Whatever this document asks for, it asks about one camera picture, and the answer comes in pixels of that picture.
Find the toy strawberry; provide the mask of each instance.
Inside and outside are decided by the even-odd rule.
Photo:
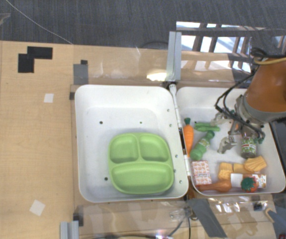
[[[244,178],[241,182],[241,189],[247,193],[253,193],[257,190],[259,182],[255,177]]]

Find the white cable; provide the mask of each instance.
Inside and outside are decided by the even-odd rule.
[[[41,26],[40,24],[38,24],[37,22],[35,22],[33,19],[31,19],[30,17],[28,17],[26,14],[24,14],[22,11],[20,11],[17,7],[15,7],[12,3],[9,2],[9,0],[5,0],[12,8],[14,8],[16,11],[18,11],[19,13],[21,13],[23,16],[25,16],[27,19],[29,19],[31,22],[33,22],[34,24],[36,24],[37,26],[41,27],[43,30],[61,38],[62,40],[66,41],[69,44],[73,44],[72,42],[68,41],[67,39],[63,38],[62,36],[46,29],[45,27]]]

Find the green can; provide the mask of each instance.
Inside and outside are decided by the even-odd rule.
[[[253,137],[242,138],[241,156],[243,158],[254,158],[257,156],[257,144]]]

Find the yellow cable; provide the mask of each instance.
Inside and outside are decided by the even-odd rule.
[[[276,64],[276,63],[280,63],[280,62],[284,62],[286,61],[286,57],[284,58],[279,58],[279,59],[275,59],[275,60],[267,60],[267,61],[259,61],[258,59],[254,59],[254,62],[258,65],[271,65],[271,64]]]

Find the small carton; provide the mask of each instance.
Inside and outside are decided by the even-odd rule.
[[[241,182],[246,177],[255,177],[257,182],[259,182],[258,188],[266,188],[266,186],[267,186],[267,176],[265,174],[232,173],[231,174],[231,185],[232,185],[232,187],[241,188]]]
[[[191,163],[193,181],[196,185],[211,184],[208,161],[193,161]]]

